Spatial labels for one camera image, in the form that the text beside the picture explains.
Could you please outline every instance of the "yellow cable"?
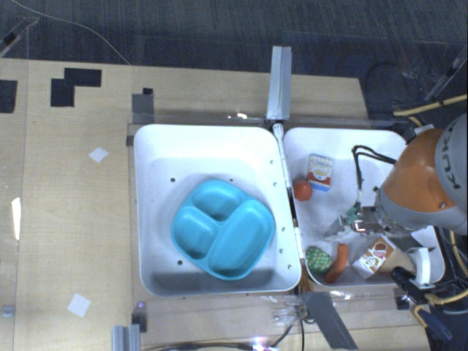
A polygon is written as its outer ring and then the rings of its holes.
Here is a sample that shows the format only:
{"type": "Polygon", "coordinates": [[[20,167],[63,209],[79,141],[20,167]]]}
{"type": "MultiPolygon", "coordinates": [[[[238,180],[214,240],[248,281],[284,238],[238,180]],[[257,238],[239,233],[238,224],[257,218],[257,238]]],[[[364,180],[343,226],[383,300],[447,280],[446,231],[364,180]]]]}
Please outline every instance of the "yellow cable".
{"type": "Polygon", "coordinates": [[[397,116],[397,117],[412,116],[413,114],[426,112],[428,110],[436,109],[436,108],[439,108],[439,107],[445,107],[447,105],[452,105],[452,104],[455,104],[457,102],[463,102],[466,99],[467,99],[467,94],[460,95],[460,96],[457,96],[457,97],[451,97],[450,99],[442,100],[441,102],[433,102],[431,104],[423,105],[421,107],[416,107],[416,108],[413,108],[413,109],[396,110],[395,112],[393,112],[393,115],[397,116]]]}
{"type": "Polygon", "coordinates": [[[412,310],[412,314],[414,317],[416,317],[416,320],[421,324],[421,326],[423,328],[427,328],[427,324],[426,324],[426,321],[424,321],[421,316],[419,315],[419,311],[421,309],[424,309],[424,304],[420,304],[419,306],[416,306],[413,310],[412,310]]]}
{"type": "Polygon", "coordinates": [[[465,273],[465,276],[468,277],[468,269],[463,260],[461,259],[460,252],[456,247],[455,233],[453,231],[450,231],[450,244],[452,246],[453,254],[455,255],[456,261],[460,265],[460,268],[462,269],[463,273],[465,273]]]}
{"type": "Polygon", "coordinates": [[[410,116],[408,117],[408,119],[414,124],[416,125],[417,127],[422,127],[423,126],[423,123],[421,121],[419,121],[416,117],[414,116],[410,116]]]}
{"type": "Polygon", "coordinates": [[[448,298],[439,298],[435,294],[426,294],[424,296],[426,297],[429,304],[433,306],[442,306],[444,304],[453,303],[454,301],[459,301],[460,299],[467,297],[468,290],[460,292],[459,294],[454,295],[454,296],[449,296],[448,298]]]}

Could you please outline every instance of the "gray carpet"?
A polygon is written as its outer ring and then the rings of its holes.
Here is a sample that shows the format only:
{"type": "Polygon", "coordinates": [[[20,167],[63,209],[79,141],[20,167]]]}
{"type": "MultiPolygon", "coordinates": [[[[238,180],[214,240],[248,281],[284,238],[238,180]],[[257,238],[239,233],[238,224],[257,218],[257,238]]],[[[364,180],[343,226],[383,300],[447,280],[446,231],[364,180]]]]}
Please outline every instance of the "gray carpet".
{"type": "MultiPolygon", "coordinates": [[[[295,74],[360,78],[375,118],[421,102],[467,43],[467,0],[18,1],[98,31],[132,64],[268,72],[271,47],[290,45],[295,74]]],[[[34,16],[0,0],[0,36],[34,16]]],[[[90,31],[44,17],[7,56],[123,64],[90,31]]],[[[466,93],[462,73],[448,96],[466,93]]]]}

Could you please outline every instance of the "black tape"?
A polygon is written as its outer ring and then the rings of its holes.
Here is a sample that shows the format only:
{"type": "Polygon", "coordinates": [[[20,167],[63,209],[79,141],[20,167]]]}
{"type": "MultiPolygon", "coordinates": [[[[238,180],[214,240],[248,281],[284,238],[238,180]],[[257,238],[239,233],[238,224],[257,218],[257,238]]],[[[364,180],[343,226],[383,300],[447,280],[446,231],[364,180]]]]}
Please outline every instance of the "black tape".
{"type": "Polygon", "coordinates": [[[133,147],[134,140],[135,140],[135,137],[133,135],[127,135],[127,141],[125,142],[125,145],[127,147],[133,147]]]}
{"type": "Polygon", "coordinates": [[[458,68],[451,66],[447,72],[445,72],[445,77],[450,78],[452,75],[454,75],[457,72],[458,68]]]}
{"type": "Polygon", "coordinates": [[[410,309],[410,300],[406,296],[396,296],[396,309],[399,311],[406,311],[410,309]]]}
{"type": "Polygon", "coordinates": [[[17,37],[18,36],[13,31],[11,31],[6,35],[5,38],[3,38],[2,41],[3,41],[3,43],[5,43],[6,46],[8,46],[8,45],[12,44],[17,37]]]}
{"type": "Polygon", "coordinates": [[[50,93],[51,107],[74,107],[75,87],[68,86],[63,79],[52,79],[50,93]]]}
{"type": "Polygon", "coordinates": [[[102,71],[98,69],[65,68],[66,86],[101,87],[102,71]]]}
{"type": "Polygon", "coordinates": [[[146,333],[148,330],[148,320],[144,313],[132,313],[132,324],[138,324],[140,326],[140,333],[146,333]]]}
{"type": "Polygon", "coordinates": [[[16,80],[0,80],[0,113],[13,113],[16,106],[16,80]]]}

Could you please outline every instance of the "food package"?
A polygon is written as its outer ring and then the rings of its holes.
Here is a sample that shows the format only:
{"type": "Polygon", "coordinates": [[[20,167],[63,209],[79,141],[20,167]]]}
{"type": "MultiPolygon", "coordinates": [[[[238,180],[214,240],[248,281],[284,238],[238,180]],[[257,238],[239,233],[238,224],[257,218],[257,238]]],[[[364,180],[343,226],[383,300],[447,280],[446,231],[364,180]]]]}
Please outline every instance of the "food package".
{"type": "Polygon", "coordinates": [[[395,245],[383,235],[352,266],[364,279],[367,279],[380,269],[395,249],[395,245]]]}
{"type": "Polygon", "coordinates": [[[328,191],[331,184],[331,159],[316,154],[309,157],[307,180],[313,189],[328,191]]]}
{"type": "Polygon", "coordinates": [[[306,251],[307,267],[310,273],[323,276],[331,266],[330,255],[318,247],[309,247],[306,251]]]}

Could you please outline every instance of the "green vegetable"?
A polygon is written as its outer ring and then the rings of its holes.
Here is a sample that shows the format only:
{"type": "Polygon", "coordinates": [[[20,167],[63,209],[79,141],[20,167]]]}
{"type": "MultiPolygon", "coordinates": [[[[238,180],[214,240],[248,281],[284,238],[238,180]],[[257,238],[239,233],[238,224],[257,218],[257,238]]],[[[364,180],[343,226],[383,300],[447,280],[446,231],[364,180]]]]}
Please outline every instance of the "green vegetable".
{"type": "Polygon", "coordinates": [[[309,247],[306,251],[307,266],[312,274],[322,276],[331,266],[330,255],[318,247],[309,247]]]}

